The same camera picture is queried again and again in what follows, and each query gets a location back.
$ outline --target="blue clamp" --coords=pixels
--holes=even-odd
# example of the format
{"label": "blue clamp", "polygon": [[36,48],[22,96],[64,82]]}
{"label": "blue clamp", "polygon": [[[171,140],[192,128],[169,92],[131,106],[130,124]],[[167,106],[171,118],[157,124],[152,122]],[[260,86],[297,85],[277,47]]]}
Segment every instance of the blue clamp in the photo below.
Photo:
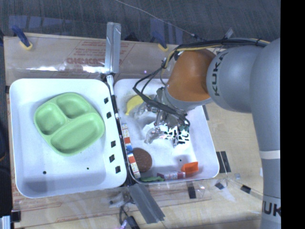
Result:
{"label": "blue clamp", "polygon": [[17,25],[13,25],[11,27],[12,31],[19,37],[20,39],[20,45],[26,49],[30,50],[33,46],[33,44],[28,40],[26,35],[23,33],[22,29],[20,29]]}

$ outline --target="orange object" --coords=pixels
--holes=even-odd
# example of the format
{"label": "orange object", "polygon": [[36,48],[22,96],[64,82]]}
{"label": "orange object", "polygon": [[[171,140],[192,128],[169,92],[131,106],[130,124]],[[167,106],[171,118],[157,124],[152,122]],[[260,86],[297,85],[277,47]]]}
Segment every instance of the orange object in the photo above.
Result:
{"label": "orange object", "polygon": [[206,87],[206,75],[214,57],[215,54],[207,49],[184,51],[168,79],[168,93],[173,98],[185,102],[208,99],[210,95]]}
{"label": "orange object", "polygon": [[192,174],[194,172],[197,172],[198,169],[198,162],[191,162],[191,163],[187,163],[184,164],[181,168],[182,172],[185,172],[186,174]]}

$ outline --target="kuka logo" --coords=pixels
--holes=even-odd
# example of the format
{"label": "kuka logo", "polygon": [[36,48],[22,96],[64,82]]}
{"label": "kuka logo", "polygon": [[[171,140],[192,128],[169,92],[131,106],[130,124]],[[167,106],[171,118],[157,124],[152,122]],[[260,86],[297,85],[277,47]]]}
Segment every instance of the kuka logo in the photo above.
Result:
{"label": "kuka logo", "polygon": [[216,61],[215,68],[213,69],[214,73],[212,74],[212,77],[213,77],[214,81],[212,81],[212,85],[213,85],[213,90],[214,90],[215,96],[220,96],[219,93],[217,92],[218,91],[218,87],[217,87],[218,67],[219,67],[221,61],[224,59],[224,56],[226,54],[228,54],[228,53],[226,52],[219,57],[220,62]]}
{"label": "kuka logo", "polygon": [[263,201],[262,204],[262,212],[267,215],[275,216],[279,215],[281,217],[281,206],[277,207],[277,204],[273,204],[269,202],[269,205],[266,201]]}

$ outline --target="green object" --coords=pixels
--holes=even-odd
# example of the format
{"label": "green object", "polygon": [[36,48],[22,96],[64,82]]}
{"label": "green object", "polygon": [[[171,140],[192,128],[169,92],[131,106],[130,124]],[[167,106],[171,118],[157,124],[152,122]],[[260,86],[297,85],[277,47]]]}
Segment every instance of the green object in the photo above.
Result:
{"label": "green object", "polygon": [[64,156],[83,151],[105,132],[102,117],[77,93],[64,93],[42,104],[34,123],[54,151]]}
{"label": "green object", "polygon": [[152,181],[164,181],[164,179],[160,176],[157,177],[142,177],[140,178],[142,182],[152,182]]}

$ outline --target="black cable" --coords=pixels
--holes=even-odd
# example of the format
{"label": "black cable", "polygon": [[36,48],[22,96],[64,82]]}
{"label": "black cable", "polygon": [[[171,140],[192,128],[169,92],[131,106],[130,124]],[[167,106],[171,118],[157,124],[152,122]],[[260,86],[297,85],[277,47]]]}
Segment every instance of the black cable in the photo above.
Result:
{"label": "black cable", "polygon": [[128,217],[128,214],[124,210],[123,206],[125,206],[125,204],[120,207],[120,213],[119,213],[119,222],[120,222],[121,225],[123,224],[122,212],[124,212],[125,216]]}
{"label": "black cable", "polygon": [[[266,42],[262,42],[260,39],[258,40],[253,40],[253,39],[248,39],[248,38],[232,38],[232,39],[228,39],[228,38],[224,38],[224,39],[220,39],[220,40],[211,40],[211,41],[203,41],[203,42],[194,42],[194,43],[189,43],[189,44],[181,44],[179,46],[177,46],[175,49],[174,49],[174,53],[172,53],[170,55],[170,58],[168,61],[170,61],[174,56],[175,54],[177,53],[177,50],[178,49],[184,49],[184,48],[187,48],[187,49],[191,49],[191,48],[201,48],[201,47],[213,47],[213,46],[217,46],[217,45],[222,45],[222,46],[245,46],[245,45],[254,45],[254,46],[262,46],[262,47],[265,47],[268,43]],[[156,74],[158,72],[160,72],[162,69],[165,68],[165,62],[167,60],[165,60],[162,64],[161,64],[161,67],[159,69],[157,69],[156,71],[152,72],[151,74],[141,78],[140,80],[138,80],[136,82],[136,84],[134,85],[134,87],[132,88],[142,99],[144,102],[146,102],[148,105],[152,106],[152,107],[155,107],[157,109],[160,109],[160,110],[163,110],[169,114],[172,114],[176,117],[178,117],[180,120],[184,121],[184,122],[187,122],[188,125],[190,125],[190,122],[185,118],[184,115],[181,115],[179,114],[175,109],[167,106],[167,105],[164,105],[158,101],[154,101],[152,99],[150,99],[149,97],[147,97],[145,94],[143,94],[144,92],[144,89],[146,88],[146,86],[149,84],[149,82],[156,76]],[[142,90],[139,91],[137,89],[137,85],[144,81],[145,79],[148,79],[149,80],[145,83],[145,85],[143,86]],[[162,80],[162,75],[160,74],[160,79],[161,79],[161,82],[165,85],[165,83],[163,82]]]}
{"label": "black cable", "polygon": [[160,72],[160,81],[162,82],[162,84],[163,84],[164,86],[166,86],[166,83],[164,82],[164,80],[163,80],[163,78],[162,78],[162,72]]}

